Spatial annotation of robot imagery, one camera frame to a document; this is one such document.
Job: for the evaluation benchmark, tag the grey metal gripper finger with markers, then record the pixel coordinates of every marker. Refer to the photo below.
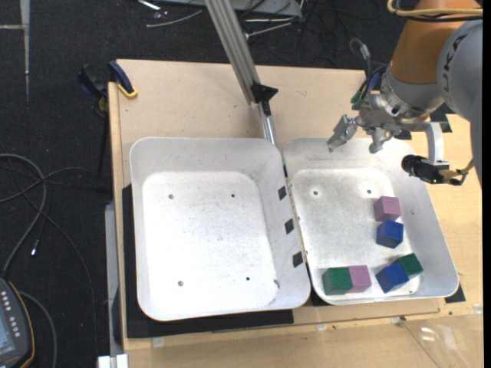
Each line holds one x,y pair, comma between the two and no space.
343,130
380,139

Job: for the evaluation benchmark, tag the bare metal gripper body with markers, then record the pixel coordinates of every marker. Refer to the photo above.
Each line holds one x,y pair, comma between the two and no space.
387,117

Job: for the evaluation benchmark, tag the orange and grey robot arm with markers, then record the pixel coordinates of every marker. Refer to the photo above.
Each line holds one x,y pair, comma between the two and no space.
429,44

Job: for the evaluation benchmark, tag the purple cube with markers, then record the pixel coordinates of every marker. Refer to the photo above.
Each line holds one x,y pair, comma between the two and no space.
360,278
386,209

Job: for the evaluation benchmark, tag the white plastic tray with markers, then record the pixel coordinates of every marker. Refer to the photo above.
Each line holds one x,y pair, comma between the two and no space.
207,236
341,224

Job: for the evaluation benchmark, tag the blue cube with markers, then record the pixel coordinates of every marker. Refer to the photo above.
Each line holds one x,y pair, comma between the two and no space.
391,277
389,234

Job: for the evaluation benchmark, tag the green cube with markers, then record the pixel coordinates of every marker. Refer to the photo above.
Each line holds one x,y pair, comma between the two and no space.
411,265
336,281

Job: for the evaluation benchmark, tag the pale wood board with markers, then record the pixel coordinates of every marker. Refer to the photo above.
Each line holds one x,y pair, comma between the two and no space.
192,102

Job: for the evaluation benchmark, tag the black cylinder on white bracket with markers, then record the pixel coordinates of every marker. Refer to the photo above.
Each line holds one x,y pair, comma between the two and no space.
426,167

